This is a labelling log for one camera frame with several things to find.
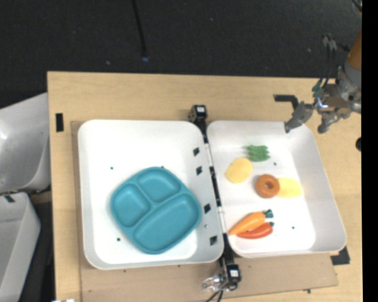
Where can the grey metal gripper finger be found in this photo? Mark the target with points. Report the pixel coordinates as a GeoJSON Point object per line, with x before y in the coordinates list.
{"type": "Point", "coordinates": [300, 115]}
{"type": "Point", "coordinates": [327, 122]}

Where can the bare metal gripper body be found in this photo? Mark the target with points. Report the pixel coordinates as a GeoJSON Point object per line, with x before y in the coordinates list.
{"type": "Point", "coordinates": [341, 99]}

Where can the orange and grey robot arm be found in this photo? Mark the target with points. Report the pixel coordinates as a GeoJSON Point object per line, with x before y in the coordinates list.
{"type": "Point", "coordinates": [355, 58]}

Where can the green pea pods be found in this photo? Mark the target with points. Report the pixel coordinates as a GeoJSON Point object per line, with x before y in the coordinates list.
{"type": "Point", "coordinates": [257, 153]}

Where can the yellow oval toy food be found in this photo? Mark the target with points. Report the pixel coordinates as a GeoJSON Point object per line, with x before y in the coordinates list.
{"type": "Point", "coordinates": [291, 188]}

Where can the yellow round toy food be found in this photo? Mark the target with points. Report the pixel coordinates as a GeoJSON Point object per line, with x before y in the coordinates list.
{"type": "Point", "coordinates": [238, 170]}

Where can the brown doughnut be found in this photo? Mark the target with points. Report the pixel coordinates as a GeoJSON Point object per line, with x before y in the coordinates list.
{"type": "Point", "coordinates": [262, 190]}

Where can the white plastic tray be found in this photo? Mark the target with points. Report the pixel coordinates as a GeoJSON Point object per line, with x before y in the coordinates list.
{"type": "Point", "coordinates": [135, 143]}
{"type": "Point", "coordinates": [289, 231]}

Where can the orange carrot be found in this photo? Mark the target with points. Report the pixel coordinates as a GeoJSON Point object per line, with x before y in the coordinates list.
{"type": "Point", "coordinates": [249, 221]}

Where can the red chili pepper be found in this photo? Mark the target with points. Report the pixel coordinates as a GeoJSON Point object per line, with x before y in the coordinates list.
{"type": "Point", "coordinates": [260, 232]}

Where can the blue divided plate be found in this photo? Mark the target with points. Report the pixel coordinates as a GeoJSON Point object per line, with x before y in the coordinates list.
{"type": "Point", "coordinates": [156, 211]}

